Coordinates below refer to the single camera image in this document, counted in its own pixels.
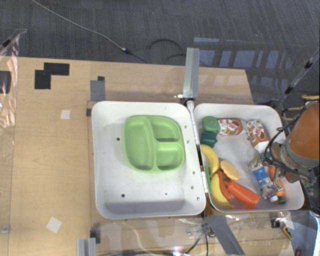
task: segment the wooden surface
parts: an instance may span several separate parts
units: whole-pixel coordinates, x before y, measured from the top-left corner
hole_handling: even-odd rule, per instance
[[[43,70],[44,62],[69,63],[70,74],[52,76],[51,90],[35,90],[35,70]],[[182,92],[184,67],[20,57],[18,68],[9,211],[11,231],[9,240],[1,236],[0,245],[8,242],[8,253],[0,249],[0,255],[74,256],[77,239],[87,239],[95,223],[91,223],[95,217],[90,202],[86,117],[90,80],[105,77],[107,100],[175,102]],[[198,103],[253,102],[244,70],[200,68],[199,96]],[[62,110],[70,110],[70,119],[60,118]],[[57,233],[46,228],[51,217],[62,222]],[[119,246],[127,249],[151,247],[152,237],[153,244],[157,244],[157,238],[169,241],[175,232],[186,233],[183,224],[178,225],[177,220],[171,219],[157,220],[151,228],[146,220],[101,221],[101,225],[107,227],[102,231],[103,237],[109,241],[113,237]],[[252,226],[245,231],[245,241],[252,240],[249,234],[256,228]],[[267,243],[284,239],[279,230],[276,233],[271,228],[267,230],[268,235],[264,227],[260,230],[264,239],[258,242],[256,252]],[[251,242],[245,241],[244,246],[253,248]],[[115,245],[109,242],[99,247],[108,251]],[[210,250],[222,252],[218,247],[217,241],[212,242]]]

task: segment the yellow banana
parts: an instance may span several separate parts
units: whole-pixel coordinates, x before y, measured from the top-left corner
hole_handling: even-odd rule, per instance
[[[209,160],[210,177],[212,177],[215,174],[215,172],[219,169],[219,158],[212,147],[206,144],[201,144],[200,146],[202,153]]]
[[[218,205],[224,206],[224,207],[230,207],[231,209],[235,208],[232,204],[228,202],[228,200],[222,194],[220,189],[220,183],[219,183],[219,175],[217,173],[215,173],[212,176],[211,189],[212,189],[212,197]]]

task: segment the bottle cap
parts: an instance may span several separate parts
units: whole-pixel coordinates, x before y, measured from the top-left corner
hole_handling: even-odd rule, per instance
[[[271,203],[274,203],[275,201],[278,201],[278,197],[274,194],[273,196],[271,196],[269,198],[269,200],[270,200]]]

